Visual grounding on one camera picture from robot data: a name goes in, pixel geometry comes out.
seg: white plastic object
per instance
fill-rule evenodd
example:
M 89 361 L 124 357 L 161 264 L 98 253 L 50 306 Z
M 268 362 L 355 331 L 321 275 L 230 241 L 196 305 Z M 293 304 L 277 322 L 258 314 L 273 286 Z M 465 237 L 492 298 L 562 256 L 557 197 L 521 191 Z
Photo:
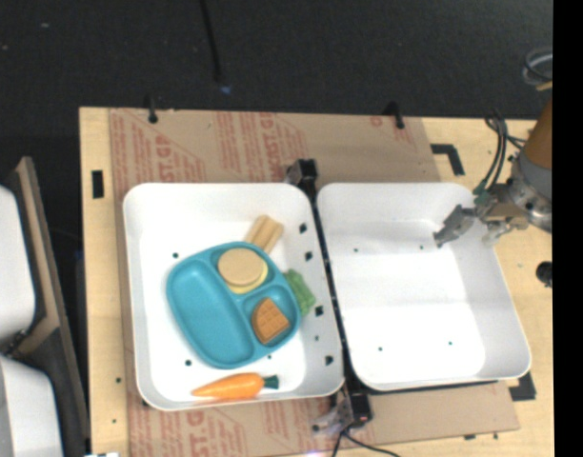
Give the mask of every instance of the white plastic object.
M 28 328 L 35 292 L 16 199 L 0 186 L 0 345 Z
M 45 455 L 63 457 L 50 380 L 0 355 L 0 457 Z
M 148 404 L 163 410 L 230 404 L 191 391 L 239 372 L 279 377 L 280 388 L 263 389 L 256 401 L 325 396 L 342 386 L 341 342 L 311 204 L 302 191 L 284 183 L 142 184 L 127 194 L 123 211 L 136 381 Z M 241 368 L 213 368 L 176 325 L 167 277 L 188 256 L 242 241 L 264 214 L 284 226 L 270 257 L 282 272 L 298 271 L 317 301 L 279 350 Z
M 456 184 L 330 184 L 317 197 L 352 367 L 379 391 L 516 378 L 531 355 L 476 221 L 433 234 L 472 194 Z

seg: black hole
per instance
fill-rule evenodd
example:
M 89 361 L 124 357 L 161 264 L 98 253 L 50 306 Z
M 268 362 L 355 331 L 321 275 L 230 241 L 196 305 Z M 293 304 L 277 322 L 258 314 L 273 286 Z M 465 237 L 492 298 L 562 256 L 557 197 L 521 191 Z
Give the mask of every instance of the black hole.
M 105 187 L 103 186 L 103 171 L 92 172 L 92 198 L 103 198 Z

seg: blue plate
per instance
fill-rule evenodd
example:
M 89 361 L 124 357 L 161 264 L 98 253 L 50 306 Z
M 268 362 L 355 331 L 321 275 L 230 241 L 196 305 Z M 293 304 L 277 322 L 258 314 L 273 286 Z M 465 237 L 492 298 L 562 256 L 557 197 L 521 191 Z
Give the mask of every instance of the blue plate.
M 231 248 L 249 248 L 264 259 L 269 269 L 264 283 L 245 294 L 228 288 L 217 262 Z M 181 261 L 167 279 L 167 298 L 188 341 L 216 368 L 239 368 L 272 353 L 300 325 L 300 308 L 285 277 L 266 252 L 246 242 L 209 248 Z M 271 298 L 290 321 L 290 327 L 266 345 L 251 326 L 253 310 L 265 298 Z

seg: orange carrot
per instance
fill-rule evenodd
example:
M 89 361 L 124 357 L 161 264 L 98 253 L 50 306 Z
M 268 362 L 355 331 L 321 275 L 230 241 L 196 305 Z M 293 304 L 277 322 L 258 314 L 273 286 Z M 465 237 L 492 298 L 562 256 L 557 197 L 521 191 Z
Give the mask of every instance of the orange carrot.
M 256 396 L 262 387 L 279 388 L 276 376 L 262 378 L 254 372 L 233 374 L 195 389 L 192 396 L 211 397 L 223 400 L 236 400 Z

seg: wooden table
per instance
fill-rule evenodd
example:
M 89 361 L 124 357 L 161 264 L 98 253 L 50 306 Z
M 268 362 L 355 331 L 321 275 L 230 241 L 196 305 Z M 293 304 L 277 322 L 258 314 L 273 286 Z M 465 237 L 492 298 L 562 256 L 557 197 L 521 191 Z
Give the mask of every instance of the wooden table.
M 455 176 L 445 155 L 435 161 L 442 181 L 472 189 L 493 159 L 494 134 L 485 133 L 482 119 L 425 118 L 423 125 L 432 144 L 453 144 L 465 175 Z M 510 134 L 526 137 L 531 121 L 508 121 Z M 117 245 L 113 198 L 93 200 L 92 175 L 102 171 L 112 182 L 109 109 L 80 110 L 82 197 L 86 269 L 90 425 L 92 451 L 119 452 L 129 456 L 126 388 Z M 504 169 L 502 178 L 508 177 Z M 504 236 L 496 252 L 513 295 L 532 350 L 531 375 L 537 397 L 517 402 L 521 429 L 475 439 L 460 438 L 391 446 L 402 457 L 542 457 L 553 455 L 553 292 L 535 276 L 536 267 L 552 260 L 551 235 L 530 227 Z M 362 448 L 340 454 L 372 456 Z

